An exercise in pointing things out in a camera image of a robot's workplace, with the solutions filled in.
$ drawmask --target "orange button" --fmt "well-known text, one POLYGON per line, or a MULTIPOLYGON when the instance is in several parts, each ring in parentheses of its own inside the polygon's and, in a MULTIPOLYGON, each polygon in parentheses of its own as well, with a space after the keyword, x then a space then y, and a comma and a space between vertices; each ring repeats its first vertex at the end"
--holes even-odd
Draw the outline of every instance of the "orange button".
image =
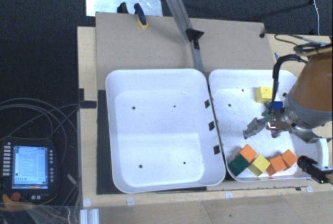
POLYGON ((18 202, 21 199, 21 194, 19 192, 12 193, 10 199, 14 202, 18 202))

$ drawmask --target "green block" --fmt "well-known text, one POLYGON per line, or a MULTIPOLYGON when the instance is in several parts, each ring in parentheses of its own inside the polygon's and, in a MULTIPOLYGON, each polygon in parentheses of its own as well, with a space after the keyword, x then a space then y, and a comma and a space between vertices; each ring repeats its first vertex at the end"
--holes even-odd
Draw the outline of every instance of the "green block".
POLYGON ((249 165, 250 163, 242 155, 238 155, 228 164, 228 168, 234 174, 234 176, 237 176, 249 165))

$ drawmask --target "blue clamp handle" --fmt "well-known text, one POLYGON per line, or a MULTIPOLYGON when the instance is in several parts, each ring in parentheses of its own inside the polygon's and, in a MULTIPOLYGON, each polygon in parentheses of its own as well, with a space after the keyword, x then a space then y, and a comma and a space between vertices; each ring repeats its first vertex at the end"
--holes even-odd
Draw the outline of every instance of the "blue clamp handle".
POLYGON ((134 9, 135 9, 135 14, 137 14, 139 16, 139 20, 142 23, 142 25, 146 25, 147 24, 146 16, 145 16, 144 11, 142 10, 140 4, 135 3, 134 9))

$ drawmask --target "orange block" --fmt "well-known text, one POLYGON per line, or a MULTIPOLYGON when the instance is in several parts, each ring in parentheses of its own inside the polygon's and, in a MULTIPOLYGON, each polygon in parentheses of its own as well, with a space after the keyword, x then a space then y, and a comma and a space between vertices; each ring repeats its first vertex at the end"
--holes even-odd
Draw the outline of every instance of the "orange block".
POLYGON ((270 159, 270 163, 270 166, 267 168, 267 173, 270 176, 276 172, 287 169, 287 165, 280 155, 270 159))
POLYGON ((283 161, 286 163, 287 168, 290 168, 297 161, 295 156, 289 149, 282 155, 283 161))
POLYGON ((239 155, 242 155, 247 162, 251 163, 257 153, 247 144, 235 155, 235 157, 238 157, 239 155))

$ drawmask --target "black floor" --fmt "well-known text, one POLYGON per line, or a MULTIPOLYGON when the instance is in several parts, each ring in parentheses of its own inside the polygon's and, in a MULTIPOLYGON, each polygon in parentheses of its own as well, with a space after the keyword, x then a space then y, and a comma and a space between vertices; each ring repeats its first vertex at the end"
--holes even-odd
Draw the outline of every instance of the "black floor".
MULTIPOLYGON (((190 17, 264 22, 269 33, 318 32, 316 11, 307 4, 308 0, 184 2, 190 17)), ((332 0, 316 0, 316 3, 319 32, 332 35, 332 0)), ((170 14, 165 4, 163 13, 170 14)), ((57 107, 78 103, 76 27, 94 24, 95 19, 85 15, 85 0, 0 0, 0 101, 29 97, 57 107)), ((22 110, 0 114, 1 136, 34 116, 30 111, 22 110)), ((22 130, 21 135, 40 135, 47 129, 39 124, 22 130)), ((70 126, 67 130, 69 147, 59 195, 53 201, 55 205, 75 202, 76 194, 72 194, 71 201, 65 201, 73 186, 67 174, 78 180, 76 135, 70 126)))

